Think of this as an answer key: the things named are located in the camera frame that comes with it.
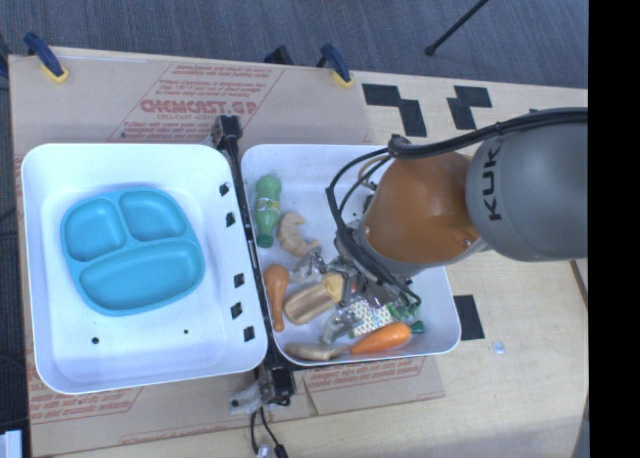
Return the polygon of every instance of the toy bottle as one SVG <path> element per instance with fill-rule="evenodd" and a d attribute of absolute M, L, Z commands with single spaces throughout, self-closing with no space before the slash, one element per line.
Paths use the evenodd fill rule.
<path fill-rule="evenodd" d="M 256 243 L 260 248 L 273 245 L 273 229 L 280 219 L 280 192 L 282 185 L 274 175 L 264 175 L 256 183 L 258 200 L 255 219 L 258 224 Z"/>

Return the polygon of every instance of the bottle label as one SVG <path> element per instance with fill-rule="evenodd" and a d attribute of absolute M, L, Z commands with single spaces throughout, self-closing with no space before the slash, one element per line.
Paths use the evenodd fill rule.
<path fill-rule="evenodd" d="M 280 212 L 280 202 L 272 198 L 260 197 L 256 201 L 256 211 L 277 211 Z"/>

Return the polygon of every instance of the brown toy drumstick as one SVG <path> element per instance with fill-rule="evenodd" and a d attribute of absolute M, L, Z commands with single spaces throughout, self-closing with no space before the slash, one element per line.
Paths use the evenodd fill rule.
<path fill-rule="evenodd" d="M 267 295 L 271 304 L 273 329 L 276 332 L 282 332 L 284 330 L 282 304 L 284 302 L 284 292 L 289 284 L 289 272 L 280 264 L 272 264 L 264 271 L 264 283 L 267 287 Z"/>

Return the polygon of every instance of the gray floor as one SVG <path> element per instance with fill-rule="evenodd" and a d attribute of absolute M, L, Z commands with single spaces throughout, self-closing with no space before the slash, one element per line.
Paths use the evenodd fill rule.
<path fill-rule="evenodd" d="M 491 0 L 433 57 L 424 48 L 478 0 L 0 0 L 16 54 L 52 45 L 262 61 L 285 44 L 315 65 L 333 44 L 354 70 L 587 88 L 589 0 Z M 8 84 L 0 78 L 0 432 L 26 429 Z"/>

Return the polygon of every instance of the wooden table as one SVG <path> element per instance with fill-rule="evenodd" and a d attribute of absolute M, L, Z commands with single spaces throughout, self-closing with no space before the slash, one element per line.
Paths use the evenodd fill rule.
<path fill-rule="evenodd" d="M 208 60 L 207 64 L 230 62 Z M 299 79 L 315 76 L 309 68 L 285 69 Z M 355 84 L 351 90 L 359 94 L 366 118 L 367 133 L 362 137 L 366 143 L 385 144 L 391 133 L 409 134 L 414 143 L 434 142 L 530 109 L 587 106 L 586 90 L 352 74 Z M 18 81 L 11 87 L 13 97 L 20 92 L 15 83 Z M 292 95 L 293 90 L 298 94 L 297 88 L 291 89 Z M 21 118 L 14 113 L 18 156 L 38 141 L 21 126 Z M 304 119 L 304 115 L 297 111 L 285 118 Z M 65 138 L 51 136 L 54 141 Z M 489 251 L 446 271 L 454 296 L 473 296 L 484 338 L 463 340 L 450 353 L 436 357 L 445 396 L 271 424 L 289 456 L 571 456 L 589 390 L 588 312 L 582 287 L 586 261 L 518 263 Z M 580 282 L 576 272 L 584 273 Z M 100 432 L 99 425 L 95 431 Z M 261 425 L 257 436 L 269 442 Z M 242 427 L 68 456 L 254 455 L 249 429 Z"/>

